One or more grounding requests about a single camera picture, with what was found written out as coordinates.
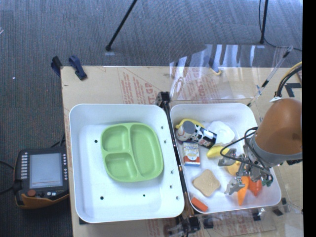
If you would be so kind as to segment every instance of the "green divided plate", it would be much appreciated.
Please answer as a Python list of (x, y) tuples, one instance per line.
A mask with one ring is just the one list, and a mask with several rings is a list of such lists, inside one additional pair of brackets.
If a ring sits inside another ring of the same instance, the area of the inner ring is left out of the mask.
[(150, 180), (163, 170), (158, 137), (143, 123), (121, 123), (104, 129), (101, 152), (108, 175), (120, 182)]

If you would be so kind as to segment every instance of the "bread slice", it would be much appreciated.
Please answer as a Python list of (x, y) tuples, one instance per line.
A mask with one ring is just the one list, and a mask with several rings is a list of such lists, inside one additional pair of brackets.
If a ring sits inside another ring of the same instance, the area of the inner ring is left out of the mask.
[(221, 184), (209, 169), (193, 180), (193, 186), (197, 188), (206, 197), (209, 197), (217, 190)]

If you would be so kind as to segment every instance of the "white plastic tub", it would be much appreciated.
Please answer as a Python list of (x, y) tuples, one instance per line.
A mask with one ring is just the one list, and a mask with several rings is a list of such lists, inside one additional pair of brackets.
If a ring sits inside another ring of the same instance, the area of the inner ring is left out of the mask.
[[(225, 104), (179, 104), (174, 106), (170, 111), (173, 127), (179, 124), (182, 119), (194, 119), (199, 121), (207, 128), (213, 121), (221, 121), (228, 125), (235, 133), (235, 139), (237, 140), (244, 136), (246, 130), (256, 127), (257, 123), (253, 112), (249, 107), (241, 103), (225, 103)], [(240, 141), (230, 148), (237, 149), (237, 155), (243, 153), (244, 141)], [(202, 212), (196, 208), (197, 211), (203, 214), (249, 209), (264, 206), (273, 206), (279, 203), (281, 199), (281, 190), (277, 179), (275, 177), (274, 170), (271, 169), (271, 174), (274, 177), (274, 181), (270, 187), (263, 186), (262, 190), (255, 197), (253, 193), (248, 190), (242, 206), (239, 206), (237, 193), (232, 195), (224, 194), (227, 184), (233, 177), (224, 167), (219, 167), (218, 160), (222, 156), (208, 158), (206, 153), (207, 148), (199, 145), (200, 154), (200, 166), (185, 166), (183, 165), (183, 147), (177, 141), (177, 148), (179, 157), (182, 161), (183, 173), (189, 198), (196, 197), (208, 206), (206, 212)], [(217, 189), (210, 197), (204, 196), (199, 190), (197, 190), (192, 181), (201, 175), (205, 169), (210, 169), (215, 177), (221, 183), (221, 187)]]
[[(119, 182), (106, 172), (102, 131), (113, 124), (141, 122), (157, 134), (163, 171), (151, 180)], [(70, 111), (75, 205), (88, 223), (176, 217), (184, 209), (167, 116), (155, 105), (80, 104)]]

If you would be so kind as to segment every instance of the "gray carpet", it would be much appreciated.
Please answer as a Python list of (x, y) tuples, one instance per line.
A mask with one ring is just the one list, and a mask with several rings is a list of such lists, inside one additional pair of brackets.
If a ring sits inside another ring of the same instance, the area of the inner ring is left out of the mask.
[[(138, 0), (106, 52), (132, 1), (0, 0), (0, 160), (14, 165), (20, 150), (50, 147), (62, 137), (54, 56), (64, 66), (71, 55), (82, 65), (169, 66), (206, 44), (257, 45), (261, 38), (265, 0)], [(292, 45), (283, 65), (300, 62), (303, 0), (269, 0), (266, 23), (263, 45)], [(270, 55), (260, 55), (258, 64), (272, 66)], [(1, 165), (0, 190), (12, 179)], [(68, 200), (21, 210), (8, 192), (0, 195), (0, 208), (0, 236), (72, 236)]]

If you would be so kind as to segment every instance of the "small box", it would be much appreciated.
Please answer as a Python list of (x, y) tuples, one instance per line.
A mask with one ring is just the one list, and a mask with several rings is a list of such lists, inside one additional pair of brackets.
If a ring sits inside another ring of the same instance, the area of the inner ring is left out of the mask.
[(183, 142), (183, 162), (185, 166), (200, 166), (197, 143)]

